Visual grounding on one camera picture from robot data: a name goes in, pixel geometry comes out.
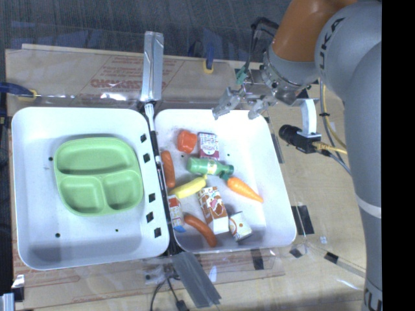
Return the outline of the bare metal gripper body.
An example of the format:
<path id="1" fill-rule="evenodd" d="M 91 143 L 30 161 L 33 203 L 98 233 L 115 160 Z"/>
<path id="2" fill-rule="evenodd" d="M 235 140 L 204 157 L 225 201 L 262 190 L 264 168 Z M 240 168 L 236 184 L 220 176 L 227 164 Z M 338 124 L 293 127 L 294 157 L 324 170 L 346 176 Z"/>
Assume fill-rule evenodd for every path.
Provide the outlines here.
<path id="1" fill-rule="evenodd" d="M 259 69 L 249 69 L 243 81 L 246 98 L 263 102 L 282 102 L 292 106 L 299 98 L 308 98 L 307 91 L 311 84 L 298 85 L 292 83 L 268 65 L 260 65 Z"/>

